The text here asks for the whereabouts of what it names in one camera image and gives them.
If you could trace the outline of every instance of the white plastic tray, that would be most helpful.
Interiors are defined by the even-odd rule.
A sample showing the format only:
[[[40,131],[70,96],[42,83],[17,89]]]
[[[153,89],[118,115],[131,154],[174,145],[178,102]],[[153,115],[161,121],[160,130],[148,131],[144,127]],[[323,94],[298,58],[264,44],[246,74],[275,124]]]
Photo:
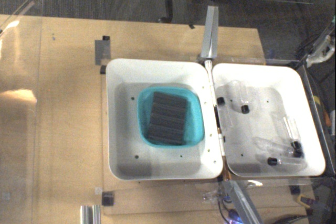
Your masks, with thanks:
[[[116,59],[107,66],[109,165],[125,180],[206,179],[218,176],[223,159],[209,80],[197,63]],[[186,87],[197,94],[204,139],[193,147],[157,148],[144,143],[137,122],[137,96],[150,86]]]
[[[217,97],[224,97],[226,110],[220,114],[225,135],[225,155],[230,170],[245,177],[318,176],[326,163],[300,76],[287,67],[221,63],[214,67]],[[239,83],[245,87],[239,91]],[[250,112],[242,114],[247,103]],[[287,143],[284,117],[294,119],[304,152],[299,169],[269,166],[268,153],[259,150],[255,138]]]

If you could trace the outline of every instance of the wooden table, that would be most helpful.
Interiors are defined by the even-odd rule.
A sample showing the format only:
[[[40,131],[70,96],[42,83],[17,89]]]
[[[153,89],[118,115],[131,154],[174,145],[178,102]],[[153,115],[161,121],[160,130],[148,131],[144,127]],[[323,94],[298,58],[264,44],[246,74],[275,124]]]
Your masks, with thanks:
[[[111,38],[113,58],[195,61],[204,27],[47,17],[41,25],[37,132],[34,166],[29,166],[34,167],[33,223],[79,223],[80,205],[100,204],[102,189],[124,190],[124,195],[129,195],[123,201],[129,203],[118,209],[122,215],[104,210],[103,224],[222,223],[215,206],[202,203],[196,194],[185,196],[190,186],[181,188],[176,200],[168,201],[163,209],[148,196],[148,189],[161,188],[161,193],[176,189],[166,183],[123,182],[112,176],[106,158],[104,76],[94,63],[94,43],[103,35]],[[217,61],[227,60],[227,56],[263,63],[258,31],[220,27]],[[265,223],[283,215],[305,214],[288,187],[266,192],[258,189],[251,196]],[[144,202],[151,204],[151,210],[142,206]],[[181,202],[179,209],[176,202]],[[127,212],[142,214],[123,214]],[[3,223],[16,223],[13,219],[18,215],[7,214]]]

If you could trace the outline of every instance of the transparent acrylic panel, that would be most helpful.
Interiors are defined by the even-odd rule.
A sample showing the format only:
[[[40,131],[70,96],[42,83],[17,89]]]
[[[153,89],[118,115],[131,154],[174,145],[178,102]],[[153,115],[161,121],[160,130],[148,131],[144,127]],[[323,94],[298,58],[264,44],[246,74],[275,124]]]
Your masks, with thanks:
[[[0,222],[31,223],[43,0],[26,0],[0,33]]]

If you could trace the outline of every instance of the teal container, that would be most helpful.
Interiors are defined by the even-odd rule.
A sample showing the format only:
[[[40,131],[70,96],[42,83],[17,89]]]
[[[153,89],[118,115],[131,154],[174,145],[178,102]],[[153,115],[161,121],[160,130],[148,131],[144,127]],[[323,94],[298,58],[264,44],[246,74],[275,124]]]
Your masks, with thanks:
[[[146,139],[150,124],[154,92],[176,95],[187,100],[184,145],[153,144]],[[138,125],[141,138],[150,146],[161,148],[182,148],[197,145],[204,137],[204,125],[200,101],[192,91],[180,87],[149,87],[138,96]]]

